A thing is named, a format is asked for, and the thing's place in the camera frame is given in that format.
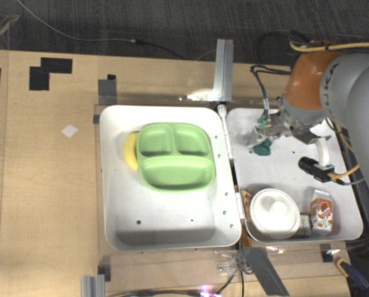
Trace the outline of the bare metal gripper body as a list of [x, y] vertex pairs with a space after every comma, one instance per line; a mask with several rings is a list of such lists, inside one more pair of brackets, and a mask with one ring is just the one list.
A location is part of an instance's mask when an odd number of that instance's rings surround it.
[[304, 125], [286, 113], [272, 113], [264, 127], [264, 135], [270, 138], [294, 137], [306, 145], [315, 144], [320, 136], [312, 133], [312, 126]]

